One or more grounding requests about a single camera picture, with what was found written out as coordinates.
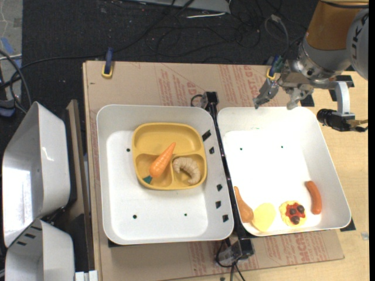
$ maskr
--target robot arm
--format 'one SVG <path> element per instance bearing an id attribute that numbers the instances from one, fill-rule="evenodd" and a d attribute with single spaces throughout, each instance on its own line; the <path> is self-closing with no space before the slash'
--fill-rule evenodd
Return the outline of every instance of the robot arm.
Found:
<path id="1" fill-rule="evenodd" d="M 368 0 L 320 0 L 299 45 L 297 59 L 283 61 L 278 80 L 267 73 L 259 96 L 253 99 L 255 107 L 272 99 L 279 87 L 291 98 L 288 109 L 296 107 L 315 88 L 334 90 L 337 111 L 322 109 L 318 113 L 319 121 L 340 131 L 356 128 L 362 131 L 355 115 L 350 113 L 350 81 L 341 73 L 352 65 L 368 79 L 368 33 Z M 278 62 L 272 64 L 271 71 Z"/>

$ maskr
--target white container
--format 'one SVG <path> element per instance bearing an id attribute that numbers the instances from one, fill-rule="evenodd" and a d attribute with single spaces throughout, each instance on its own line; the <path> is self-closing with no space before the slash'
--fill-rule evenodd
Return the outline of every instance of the white container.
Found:
<path id="1" fill-rule="evenodd" d="M 35 220 L 9 247 L 5 281 L 73 281 L 74 250 L 69 234 Z"/>
<path id="2" fill-rule="evenodd" d="M 208 170 L 202 185 L 160 191 L 139 183 L 132 135 L 138 126 L 151 122 L 188 124 L 200 135 L 210 132 L 203 141 Z M 194 107 L 108 105 L 97 114 L 97 133 L 103 227 L 111 241 L 119 245 L 213 241 L 232 233 L 229 191 L 208 112 Z"/>
<path id="3" fill-rule="evenodd" d="M 250 223 L 244 228 L 256 236 L 343 228 L 351 213 L 336 169 L 315 115 L 304 107 L 224 108 L 217 116 L 233 186 L 253 210 L 271 203 L 276 218 L 267 232 Z M 305 182 L 316 183 L 322 212 L 311 213 L 311 197 Z M 299 201 L 306 222 L 289 227 L 279 206 Z"/>
<path id="4" fill-rule="evenodd" d="M 65 206 L 69 195 L 65 124 L 34 102 L 2 161 L 5 245 L 9 247 L 36 218 Z"/>

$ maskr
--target floor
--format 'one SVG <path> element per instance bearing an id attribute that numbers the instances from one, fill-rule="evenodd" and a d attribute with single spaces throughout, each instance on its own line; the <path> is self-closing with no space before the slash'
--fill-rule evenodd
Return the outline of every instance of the floor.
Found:
<path id="1" fill-rule="evenodd" d="M 22 0 L 0 0 L 0 48 L 11 56 L 17 56 L 16 63 L 21 65 L 22 57 Z M 14 73 L 8 61 L 1 62 L 1 70 L 5 80 Z M 20 96 L 20 83 L 14 85 L 14 92 Z"/>

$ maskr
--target yellow plate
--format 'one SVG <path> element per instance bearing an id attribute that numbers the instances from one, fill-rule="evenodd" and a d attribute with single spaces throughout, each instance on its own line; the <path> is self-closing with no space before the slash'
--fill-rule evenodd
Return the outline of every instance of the yellow plate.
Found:
<path id="1" fill-rule="evenodd" d="M 172 159 L 160 177 L 144 181 L 151 163 L 172 143 L 176 142 Z M 132 153 L 138 181 L 154 190 L 183 190 L 201 185 L 207 177 L 207 160 L 202 137 L 189 125 L 178 123 L 148 123 L 137 127 L 132 137 Z M 172 162 L 179 157 L 191 157 L 198 164 L 201 179 L 190 185 L 184 170 L 173 171 Z"/>

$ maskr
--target orange carrot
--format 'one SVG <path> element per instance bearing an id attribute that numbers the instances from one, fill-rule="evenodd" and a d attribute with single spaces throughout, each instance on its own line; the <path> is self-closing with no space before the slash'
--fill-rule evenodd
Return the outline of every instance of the orange carrot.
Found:
<path id="1" fill-rule="evenodd" d="M 175 146 L 175 142 L 171 143 L 171 145 L 168 148 L 166 148 L 165 151 L 154 160 L 154 162 L 151 163 L 151 166 L 149 168 L 151 177 L 158 178 L 164 172 L 165 168 L 167 167 L 169 161 L 172 158 Z"/>

